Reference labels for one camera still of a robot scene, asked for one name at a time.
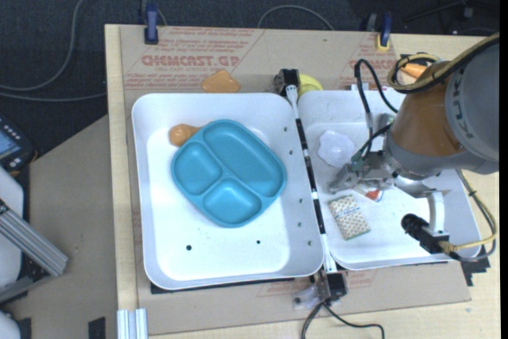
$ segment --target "white tray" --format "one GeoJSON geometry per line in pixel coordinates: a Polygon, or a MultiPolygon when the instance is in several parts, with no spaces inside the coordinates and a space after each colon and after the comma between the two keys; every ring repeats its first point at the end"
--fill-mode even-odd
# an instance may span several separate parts
{"type": "Polygon", "coordinates": [[[133,107],[144,267],[167,290],[283,279],[316,272],[323,249],[298,130],[289,103],[274,94],[147,94],[133,107]],[[174,184],[177,148],[168,132],[182,123],[238,121],[283,162],[287,186],[257,219],[220,227],[174,184]]]}
{"type": "MultiPolygon", "coordinates": [[[[366,92],[371,111],[375,117],[391,113],[377,91],[366,92]]],[[[403,95],[388,91],[387,98],[395,106],[400,106],[403,95]]],[[[412,237],[404,233],[401,220],[408,213],[429,219],[429,205],[426,199],[415,199],[391,188],[385,191],[380,202],[374,202],[353,191],[340,191],[330,194],[329,182],[339,171],[328,165],[318,154],[319,137],[326,131],[349,137],[360,148],[368,139],[365,125],[365,112],[357,91],[315,91],[305,93],[298,101],[298,109],[305,130],[312,167],[317,182],[321,211],[329,239],[330,253],[341,266],[352,269],[367,269],[403,264],[420,264],[446,261],[449,257],[430,255],[412,237]],[[351,240],[344,240],[327,202],[341,195],[353,194],[369,224],[371,231],[351,240]]],[[[378,137],[372,151],[381,149],[383,138],[378,137]]],[[[479,239],[475,219],[462,184],[454,171],[443,171],[439,177],[425,181],[429,187],[447,191],[444,196],[445,224],[454,244],[479,239]]],[[[463,256],[474,256],[477,248],[461,251],[463,256]]]]}

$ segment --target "orange food item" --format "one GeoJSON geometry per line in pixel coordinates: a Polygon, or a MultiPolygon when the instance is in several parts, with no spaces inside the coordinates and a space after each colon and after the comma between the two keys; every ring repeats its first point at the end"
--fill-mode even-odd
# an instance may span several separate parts
{"type": "Polygon", "coordinates": [[[241,89],[241,85],[229,72],[221,69],[204,79],[201,88],[209,94],[234,94],[241,89]]]}
{"type": "Polygon", "coordinates": [[[182,147],[183,143],[189,140],[200,129],[200,127],[184,124],[173,126],[169,130],[169,141],[177,147],[182,147]]]}

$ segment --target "small packet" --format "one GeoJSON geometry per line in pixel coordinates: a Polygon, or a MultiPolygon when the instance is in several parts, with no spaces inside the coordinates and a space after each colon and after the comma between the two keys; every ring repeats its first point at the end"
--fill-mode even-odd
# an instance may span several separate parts
{"type": "Polygon", "coordinates": [[[371,230],[353,195],[329,201],[328,207],[346,241],[371,230]]]}

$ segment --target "black plastic clip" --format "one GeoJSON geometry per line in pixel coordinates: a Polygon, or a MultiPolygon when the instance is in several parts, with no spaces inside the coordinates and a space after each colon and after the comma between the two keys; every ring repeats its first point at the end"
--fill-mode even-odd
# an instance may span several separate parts
{"type": "Polygon", "coordinates": [[[144,29],[144,43],[158,44],[159,34],[157,32],[157,4],[148,2],[145,12],[146,28],[144,29]]]}

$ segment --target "divided plate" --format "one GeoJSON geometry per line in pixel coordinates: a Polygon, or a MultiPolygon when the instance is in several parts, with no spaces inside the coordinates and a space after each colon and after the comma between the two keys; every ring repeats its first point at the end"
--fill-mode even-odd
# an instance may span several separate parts
{"type": "Polygon", "coordinates": [[[240,123],[209,123],[171,162],[173,181],[208,218],[240,227],[260,216],[286,185],[286,171],[266,144],[240,123]]]}

